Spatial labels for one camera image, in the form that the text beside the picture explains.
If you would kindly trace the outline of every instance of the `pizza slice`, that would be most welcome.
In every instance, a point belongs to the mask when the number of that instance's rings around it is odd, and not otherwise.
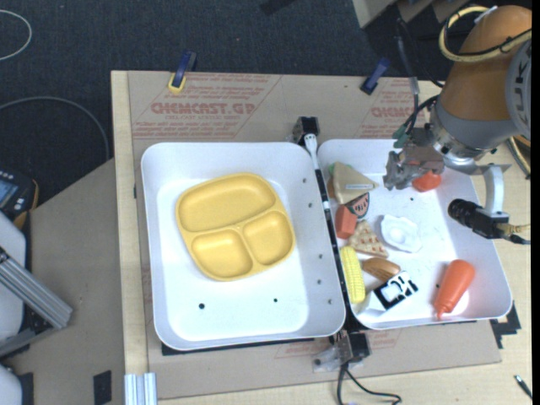
[[[388,257],[388,252],[377,238],[375,232],[363,219],[358,222],[353,235],[348,238],[348,243],[357,251],[378,257]]]

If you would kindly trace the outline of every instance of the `white tray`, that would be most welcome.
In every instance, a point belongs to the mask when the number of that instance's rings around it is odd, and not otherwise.
[[[383,312],[383,315],[374,316],[369,310],[359,312],[360,306],[354,306],[352,309],[357,319],[366,327],[387,329],[504,316],[511,308],[512,297],[494,242],[474,234],[447,213],[448,204],[455,198],[482,204],[478,201],[471,178],[446,169],[441,185],[433,191],[418,192],[412,187],[388,191],[382,177],[386,173],[386,160],[392,145],[392,140],[335,139],[323,143],[318,151],[326,181],[329,178],[328,166],[339,161],[352,165],[379,183],[370,192],[370,207],[365,219],[381,241],[380,224],[385,214],[408,218],[419,228],[422,241],[419,252],[407,253],[386,246],[388,259],[410,274],[418,285],[418,293]],[[331,200],[334,215],[337,206],[336,201]],[[339,239],[338,242],[340,246],[346,243]],[[369,256],[359,255],[359,259],[367,258]],[[475,267],[476,275],[455,310],[437,321],[432,306],[436,285],[447,263],[455,258],[469,261]],[[368,273],[364,273],[364,280],[367,289],[381,284]]]
[[[171,348],[193,350],[330,336],[345,304],[316,177],[292,143],[158,143],[141,163],[152,274],[154,326]],[[205,276],[176,224],[189,187],[252,172],[280,196],[294,227],[292,255],[266,272],[231,282]]]

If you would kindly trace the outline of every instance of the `cardboard sheet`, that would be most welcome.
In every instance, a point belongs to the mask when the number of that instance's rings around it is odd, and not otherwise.
[[[148,361],[157,375],[159,398],[336,380],[337,372],[313,369],[313,356],[329,345],[327,338],[164,355],[152,314],[140,160],[147,147],[164,141],[283,141],[300,116],[318,118],[319,143],[390,138],[412,111],[408,80],[381,78],[367,95],[359,90],[361,77],[188,73],[185,90],[172,95],[169,78],[166,72],[128,73]],[[432,87],[421,95],[437,93]],[[366,334],[372,355],[355,368],[357,376],[500,361],[488,321]]]
[[[32,273],[73,313],[66,328],[5,364],[17,375],[33,374],[37,405],[95,403],[95,386],[120,405],[124,348],[114,160],[40,205],[30,225]]]

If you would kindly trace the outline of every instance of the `wire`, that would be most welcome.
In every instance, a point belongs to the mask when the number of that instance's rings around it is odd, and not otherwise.
[[[419,104],[420,96],[419,96],[418,91],[413,92],[413,100],[414,100],[413,112],[415,116],[418,116],[420,112],[420,104]]]
[[[400,28],[405,32],[405,35],[409,41],[409,43],[411,44],[411,47],[413,48],[413,57],[414,57],[414,61],[416,62],[416,64],[420,67],[420,70],[424,73],[424,76],[429,80],[431,81],[433,84],[435,84],[437,87],[443,87],[444,84],[440,83],[439,81],[437,81],[432,75],[431,73],[429,73],[428,69],[426,68],[426,66],[420,61],[420,57],[419,57],[419,49],[416,45],[416,41],[413,39],[413,37],[411,36],[409,30],[408,30],[408,27],[407,27],[407,23],[405,23],[405,21],[403,20],[403,18],[398,18],[397,21],[396,21],[396,39],[397,39],[397,49],[399,50],[399,54],[400,54],[400,57],[402,59],[402,62],[403,62],[403,66],[405,66],[405,69],[407,70],[408,72],[408,76],[409,77],[412,77],[413,76],[413,71],[412,71],[412,68],[410,66],[410,63],[408,62],[408,59],[407,59],[407,55],[405,53],[405,46],[404,46],[404,43],[403,43],[403,38],[402,38],[402,35],[400,34]]]
[[[105,134],[105,130],[100,125],[100,122],[90,111],[88,111],[86,108],[82,107],[81,105],[75,102],[72,102],[71,100],[57,98],[55,96],[33,96],[33,97],[23,98],[19,100],[13,100],[12,102],[8,102],[7,104],[0,105],[0,111],[3,111],[6,108],[9,108],[11,106],[21,105],[27,102],[41,101],[41,100],[53,100],[56,102],[61,102],[63,104],[74,106],[75,108],[81,110],[97,126],[98,130],[100,131],[101,137],[103,138],[103,144],[105,147],[105,161],[109,160],[109,158],[111,157],[111,152],[109,150],[109,139],[107,138],[107,135]]]
[[[345,374],[348,375],[348,377],[353,381],[354,384],[356,384],[364,392],[369,393],[370,395],[393,397],[396,400],[393,401],[391,403],[391,405],[397,405],[398,403],[402,402],[401,397],[399,395],[395,394],[395,393],[382,393],[380,391],[372,391],[372,390],[369,390],[369,389],[365,388],[364,386],[362,386],[359,383],[359,381],[356,378],[354,378],[353,374],[351,374],[350,371],[348,370],[348,363],[345,363],[345,364],[342,364],[342,366],[339,368],[339,375],[337,377],[337,391],[336,391],[336,393],[337,393],[337,401],[338,401],[339,405],[343,405],[343,400],[341,398],[341,390],[342,390],[343,379],[345,377]]]
[[[403,124],[405,127],[408,127],[405,133],[408,135],[411,133],[411,131],[414,128],[414,125],[416,124],[416,118],[421,110],[423,110],[426,107],[431,107],[439,98],[439,95],[436,94],[435,96],[431,96],[429,99],[422,102],[420,105],[416,103],[415,100],[415,107],[413,113],[408,117],[408,119]]]
[[[459,10],[455,12],[453,15],[451,15],[448,20],[446,21],[444,27],[441,29],[439,34],[439,48],[442,54],[448,58],[449,60],[452,60],[453,62],[481,62],[483,60],[488,60],[490,58],[496,57],[500,54],[506,53],[510,51],[515,46],[518,46],[522,44],[525,41],[528,41],[532,38],[532,29],[527,29],[525,31],[522,31],[519,35],[516,35],[514,37],[509,37],[504,42],[492,46],[490,48],[487,48],[485,50],[481,51],[475,51],[475,52],[460,52],[459,54],[455,54],[452,51],[448,49],[447,45],[447,32],[450,29],[450,27],[460,18],[462,18],[465,15],[469,14],[477,14],[477,13],[485,13],[488,11],[488,8],[485,8],[484,6],[469,6],[468,8],[464,8],[462,10]]]
[[[521,170],[525,173],[525,178],[527,180],[531,180],[531,166],[527,163],[527,160],[521,154],[521,151],[517,147],[517,143],[513,137],[510,137],[506,140],[506,145],[510,149],[510,152],[512,153],[512,156],[514,156],[514,159],[516,160],[518,166],[521,168]]]
[[[6,15],[14,16],[15,18],[20,19],[21,21],[23,21],[26,24],[26,27],[28,28],[28,39],[26,40],[24,45],[22,45],[16,52],[8,54],[7,56],[0,57],[0,62],[2,62],[4,60],[8,60],[11,57],[17,56],[18,54],[20,54],[21,52],[23,52],[26,49],[26,47],[29,45],[30,41],[32,40],[32,26],[26,20],[26,18],[22,17],[18,13],[11,12],[11,11],[8,11],[8,10],[5,10],[5,9],[0,9],[0,14],[6,14]]]
[[[519,235],[517,235],[517,233],[530,230],[531,224],[526,224],[526,225],[497,224],[497,229],[502,231],[503,233],[502,237],[505,240],[509,240],[512,243],[516,243],[519,245],[531,244],[530,240],[526,240],[523,237],[520,237]]]

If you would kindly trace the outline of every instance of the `corn cob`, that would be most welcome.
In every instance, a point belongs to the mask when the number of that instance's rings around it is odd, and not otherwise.
[[[345,274],[348,299],[352,304],[361,303],[365,299],[364,276],[356,251],[352,246],[343,246],[339,250],[339,256]]]

